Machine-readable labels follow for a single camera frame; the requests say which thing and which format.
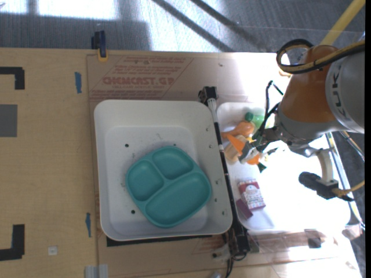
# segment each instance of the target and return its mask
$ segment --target teal divided plate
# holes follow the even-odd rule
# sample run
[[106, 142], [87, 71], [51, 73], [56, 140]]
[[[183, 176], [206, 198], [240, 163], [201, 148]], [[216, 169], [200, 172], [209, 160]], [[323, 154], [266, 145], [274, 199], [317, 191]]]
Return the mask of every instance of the teal divided plate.
[[205, 173], [183, 150], [162, 147], [131, 165], [126, 188], [154, 225], [171, 228], [197, 213], [210, 199]]

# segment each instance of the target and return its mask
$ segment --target black corner marker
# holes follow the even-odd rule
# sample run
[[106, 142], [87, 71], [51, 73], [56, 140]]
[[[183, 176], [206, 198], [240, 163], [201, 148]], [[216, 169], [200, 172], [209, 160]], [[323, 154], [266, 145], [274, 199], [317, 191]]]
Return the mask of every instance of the black corner marker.
[[24, 90], [24, 70], [22, 67], [0, 67], [0, 74], [14, 75], [14, 89]]
[[0, 250], [0, 261], [21, 259], [24, 255], [24, 225], [13, 225], [12, 247]]

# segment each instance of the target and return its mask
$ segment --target yellow pole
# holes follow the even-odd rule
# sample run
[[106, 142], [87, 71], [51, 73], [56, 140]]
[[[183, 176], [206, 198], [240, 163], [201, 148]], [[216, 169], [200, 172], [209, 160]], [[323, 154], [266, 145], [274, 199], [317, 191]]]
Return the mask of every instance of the yellow pole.
[[333, 44], [337, 37], [339, 37], [340, 33], [344, 31], [344, 29], [349, 25], [351, 20], [362, 9], [365, 3], [366, 0], [353, 0], [320, 44], [321, 45]]

